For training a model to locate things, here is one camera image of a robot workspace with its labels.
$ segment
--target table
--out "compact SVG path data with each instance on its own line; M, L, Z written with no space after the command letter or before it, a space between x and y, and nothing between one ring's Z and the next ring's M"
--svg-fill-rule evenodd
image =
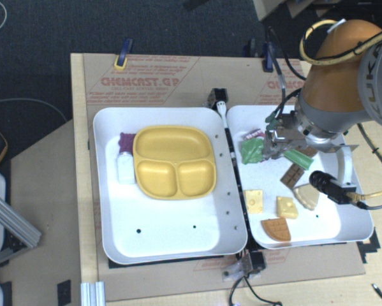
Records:
M212 58L212 64L221 58ZM238 69L238 60L233 62ZM87 149L88 126L85 98L84 55L71 55L73 91L73 124L75 135L78 227L80 241L80 269L82 282L96 282L99 278L94 237L94 210L92 203L91 164ZM375 123L365 125L373 140L382 150L382 127ZM371 154L367 144L357 131L346 137L349 144L360 144L353 153L353 162L364 193L382 190L382 165ZM306 282L260 286L258 294L268 300L280 300L283 305L379 305L382 301L371 287L376 283L382 290L382 210L372 212L372 218L381 244L377 253L367 255L365 275L340 277ZM107 305L227 305L229 291L216 290L203 293L187 293L137 300L108 302ZM247 288L238 289L233 298L241 305L257 305L256 298Z

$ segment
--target yellow block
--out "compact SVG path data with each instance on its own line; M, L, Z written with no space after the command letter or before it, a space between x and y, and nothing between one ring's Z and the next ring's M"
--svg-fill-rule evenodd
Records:
M263 212L263 191L260 189L248 189L243 191L246 199L247 213L256 214Z
M296 219L298 217L297 208L293 198L277 197L277 216L286 219Z

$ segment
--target green object on floor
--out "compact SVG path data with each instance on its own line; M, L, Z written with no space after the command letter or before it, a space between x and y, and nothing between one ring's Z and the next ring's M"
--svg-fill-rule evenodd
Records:
M304 170L310 168L311 163L314 161L311 157L306 156L305 154L297 150L287 150L283 155L289 159L291 162L294 162Z
M244 140L240 153L242 154L242 163L259 163L263 160L261 151L264 144L261 138L252 138L251 140Z

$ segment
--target black floor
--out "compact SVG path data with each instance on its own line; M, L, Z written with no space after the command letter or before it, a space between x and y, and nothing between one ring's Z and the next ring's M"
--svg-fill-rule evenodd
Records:
M187 1L0 0L8 12L0 29L6 161L61 126L59 112L71 119L72 52L116 54L129 36L134 54L241 57L244 45L251 38L261 44L272 26L289 57L298 58L301 35L319 20L311 8L292 19L285 4L259 22L252 0L210 0L193 10L185 8ZM3 17L0 7L0 23ZM382 27L382 0L344 0L324 17L362 18Z

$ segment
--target yellow divided plate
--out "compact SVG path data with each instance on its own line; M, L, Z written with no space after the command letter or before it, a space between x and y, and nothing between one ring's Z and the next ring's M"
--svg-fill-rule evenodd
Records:
M208 195L216 184L213 148L207 135L186 126L150 126L135 135L135 176L141 190L163 200Z

